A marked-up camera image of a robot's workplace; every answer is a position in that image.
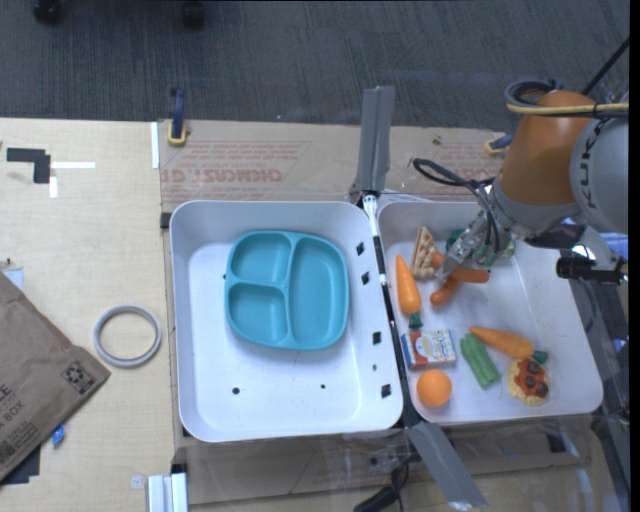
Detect green toy broccoli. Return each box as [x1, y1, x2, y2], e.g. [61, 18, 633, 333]
[445, 228, 517, 266]

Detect toy spaghetti with meatballs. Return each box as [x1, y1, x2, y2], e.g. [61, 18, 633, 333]
[505, 356, 552, 407]

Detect brown cardboard board red print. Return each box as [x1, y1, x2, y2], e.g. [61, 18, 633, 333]
[157, 118, 601, 506]

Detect orange toy orange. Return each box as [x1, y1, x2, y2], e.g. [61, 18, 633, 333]
[415, 368, 454, 408]

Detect white tape ring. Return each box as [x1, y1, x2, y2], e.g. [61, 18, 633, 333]
[92, 303, 163, 370]

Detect orange toy sausage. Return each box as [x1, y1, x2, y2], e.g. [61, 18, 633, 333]
[431, 251, 491, 285]
[429, 275, 462, 308]

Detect black cylinder on white bracket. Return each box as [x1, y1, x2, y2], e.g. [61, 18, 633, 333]
[555, 238, 627, 287]

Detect brown paper bag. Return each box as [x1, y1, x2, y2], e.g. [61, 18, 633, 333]
[0, 269, 113, 484]

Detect orange toy carrot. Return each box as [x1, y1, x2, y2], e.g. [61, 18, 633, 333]
[394, 254, 425, 330]
[467, 325, 550, 365]

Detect white plastic tray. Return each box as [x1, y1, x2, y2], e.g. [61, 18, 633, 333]
[168, 199, 405, 444]
[375, 199, 605, 427]

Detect toy pizza slice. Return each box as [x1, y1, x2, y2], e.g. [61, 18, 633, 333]
[409, 225, 439, 281]

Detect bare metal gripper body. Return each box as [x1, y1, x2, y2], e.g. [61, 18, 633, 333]
[445, 193, 502, 265]

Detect blue divided plate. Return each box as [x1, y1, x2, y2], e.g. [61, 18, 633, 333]
[223, 229, 351, 352]

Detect thin black and white rod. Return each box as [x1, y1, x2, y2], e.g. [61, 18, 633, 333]
[361, 191, 417, 427]

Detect green toy asparagus bundle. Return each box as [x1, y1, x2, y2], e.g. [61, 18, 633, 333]
[459, 331, 503, 391]

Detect small white and orange carton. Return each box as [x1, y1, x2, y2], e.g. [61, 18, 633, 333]
[400, 328, 458, 371]

